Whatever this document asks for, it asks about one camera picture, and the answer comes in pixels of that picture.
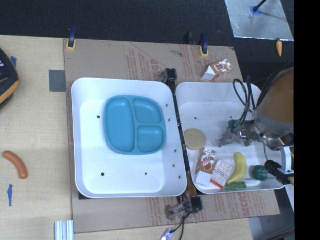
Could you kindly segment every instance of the black device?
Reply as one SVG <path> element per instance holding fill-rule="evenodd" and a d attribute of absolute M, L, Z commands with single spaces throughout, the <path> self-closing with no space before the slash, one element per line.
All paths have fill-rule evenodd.
<path fill-rule="evenodd" d="M 0 109 L 13 97 L 20 85 L 20 77 L 12 60 L 0 48 Z"/>

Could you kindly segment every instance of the cardboard sheet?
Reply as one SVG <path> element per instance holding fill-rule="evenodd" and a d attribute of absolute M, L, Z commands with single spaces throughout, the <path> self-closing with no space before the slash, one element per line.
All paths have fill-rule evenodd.
<path fill-rule="evenodd" d="M 64 63 L 69 134 L 72 213 L 75 233 L 177 225 L 169 220 L 166 206 L 176 206 L 176 197 L 101 198 L 79 195 L 75 182 L 71 87 L 79 78 L 157 81 L 165 69 L 176 69 L 176 84 L 183 82 L 229 83 L 243 80 L 232 47 L 209 46 L 207 57 L 198 45 L 141 43 L 77 39 L 74 50 L 66 49 Z M 209 65 L 228 59 L 232 70 L 209 81 L 202 79 Z M 222 221 L 280 214 L 273 190 L 201 195 L 203 210 L 186 223 Z"/>

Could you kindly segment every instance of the black carpet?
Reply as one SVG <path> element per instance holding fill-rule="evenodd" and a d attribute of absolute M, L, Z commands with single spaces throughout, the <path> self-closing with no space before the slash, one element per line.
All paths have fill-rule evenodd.
<path fill-rule="evenodd" d="M 280 0 L 295 35 L 295 0 Z M 294 63 L 294 42 L 235 38 L 225 0 L 0 0 L 0 35 L 181 44 L 192 32 L 198 44 L 234 47 L 243 79 L 258 86 Z"/>

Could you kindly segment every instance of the blue plate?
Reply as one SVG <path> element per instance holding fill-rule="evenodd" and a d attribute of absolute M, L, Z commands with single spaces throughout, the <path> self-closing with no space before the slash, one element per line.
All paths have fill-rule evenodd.
<path fill-rule="evenodd" d="M 117 153 L 154 154 L 166 144 L 163 111 L 150 98 L 134 95 L 110 98 L 104 108 L 103 123 L 106 141 Z"/>

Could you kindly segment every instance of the toy sausage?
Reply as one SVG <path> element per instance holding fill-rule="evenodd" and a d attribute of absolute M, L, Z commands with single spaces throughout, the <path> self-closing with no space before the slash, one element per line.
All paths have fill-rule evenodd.
<path fill-rule="evenodd" d="M 12 162 L 18 170 L 20 179 L 24 180 L 28 177 L 28 171 L 24 162 L 15 153 L 11 151 L 3 152 L 3 157 Z"/>

